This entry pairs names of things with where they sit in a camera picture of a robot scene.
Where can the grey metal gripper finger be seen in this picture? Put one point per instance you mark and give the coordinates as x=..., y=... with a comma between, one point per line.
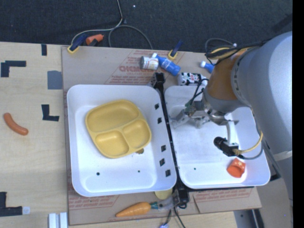
x=180, y=119
x=202, y=122

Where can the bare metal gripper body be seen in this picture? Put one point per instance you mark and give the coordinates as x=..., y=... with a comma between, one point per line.
x=198, y=111

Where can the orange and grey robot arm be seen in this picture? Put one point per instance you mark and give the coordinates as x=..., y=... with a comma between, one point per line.
x=266, y=79

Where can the thin black rod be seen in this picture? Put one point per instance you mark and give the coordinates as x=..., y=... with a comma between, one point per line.
x=169, y=132

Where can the white plastic tray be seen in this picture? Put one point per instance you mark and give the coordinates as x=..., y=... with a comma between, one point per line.
x=202, y=155
x=118, y=174

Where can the black and white cow carton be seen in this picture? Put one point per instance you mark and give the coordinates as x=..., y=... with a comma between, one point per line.
x=191, y=78

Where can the blue bottle white cap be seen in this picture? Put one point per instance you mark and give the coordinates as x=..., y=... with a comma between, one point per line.
x=169, y=65
x=207, y=66

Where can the orange cup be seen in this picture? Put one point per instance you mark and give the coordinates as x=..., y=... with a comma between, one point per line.
x=236, y=168

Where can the white small can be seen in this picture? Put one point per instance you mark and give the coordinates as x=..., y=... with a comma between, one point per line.
x=149, y=63

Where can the yellow divided plate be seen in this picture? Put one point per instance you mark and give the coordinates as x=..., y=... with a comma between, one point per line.
x=114, y=120

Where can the yellow round toy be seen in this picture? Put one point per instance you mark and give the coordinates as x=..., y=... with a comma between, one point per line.
x=163, y=193

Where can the brown cardboard board red print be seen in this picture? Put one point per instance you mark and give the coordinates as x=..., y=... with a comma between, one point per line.
x=95, y=65

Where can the orange carrot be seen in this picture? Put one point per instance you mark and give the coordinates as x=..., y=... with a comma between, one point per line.
x=135, y=209

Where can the orange sausage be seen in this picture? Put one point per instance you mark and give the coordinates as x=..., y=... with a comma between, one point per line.
x=14, y=126

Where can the black cylinder on white bracket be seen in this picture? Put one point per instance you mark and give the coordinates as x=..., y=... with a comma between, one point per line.
x=225, y=147

